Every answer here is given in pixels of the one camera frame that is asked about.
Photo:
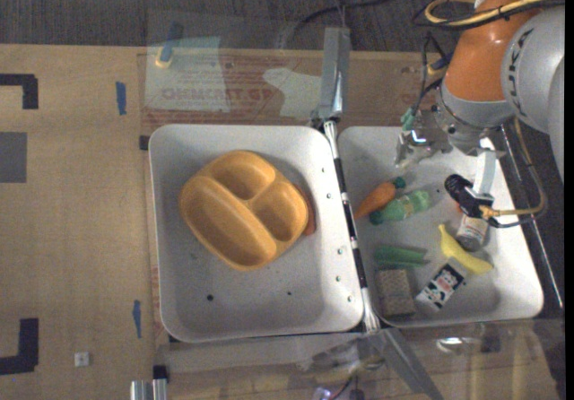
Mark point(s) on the thin black and white rod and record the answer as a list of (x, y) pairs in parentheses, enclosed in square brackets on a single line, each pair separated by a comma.
[(345, 198)]

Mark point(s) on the green bottle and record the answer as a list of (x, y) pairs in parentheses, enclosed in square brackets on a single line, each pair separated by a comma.
[(397, 209)]

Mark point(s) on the white plastic tray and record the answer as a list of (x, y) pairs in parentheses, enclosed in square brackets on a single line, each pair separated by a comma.
[(493, 299), (278, 299)]

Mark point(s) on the small white square tile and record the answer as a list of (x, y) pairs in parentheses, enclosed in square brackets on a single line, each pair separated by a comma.
[(81, 359)]

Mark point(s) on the white milk carton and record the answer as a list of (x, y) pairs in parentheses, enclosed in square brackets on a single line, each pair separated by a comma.
[(441, 288)]

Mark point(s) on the orange carrot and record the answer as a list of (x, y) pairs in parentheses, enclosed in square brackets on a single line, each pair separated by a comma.
[(376, 198)]

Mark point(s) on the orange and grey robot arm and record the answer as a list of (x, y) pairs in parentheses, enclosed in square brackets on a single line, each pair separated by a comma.
[(482, 62)]

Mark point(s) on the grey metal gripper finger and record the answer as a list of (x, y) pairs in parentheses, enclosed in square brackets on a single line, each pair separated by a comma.
[(430, 152), (405, 151)]

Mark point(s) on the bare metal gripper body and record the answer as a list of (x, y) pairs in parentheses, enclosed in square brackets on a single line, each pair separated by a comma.
[(448, 131)]

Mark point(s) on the green toy pea pod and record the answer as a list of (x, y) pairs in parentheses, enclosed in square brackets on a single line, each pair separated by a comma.
[(399, 255)]

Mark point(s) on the small white bottle red label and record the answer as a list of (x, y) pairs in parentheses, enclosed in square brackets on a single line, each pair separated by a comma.
[(472, 232)]

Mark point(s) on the orange divided plate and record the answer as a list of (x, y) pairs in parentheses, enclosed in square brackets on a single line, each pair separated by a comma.
[(233, 214)]

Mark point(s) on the yellow banana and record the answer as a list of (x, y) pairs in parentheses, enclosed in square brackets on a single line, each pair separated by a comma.
[(457, 252)]

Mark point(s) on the brown toy bread slice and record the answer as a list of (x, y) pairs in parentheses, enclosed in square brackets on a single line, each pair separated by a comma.
[(395, 293)]

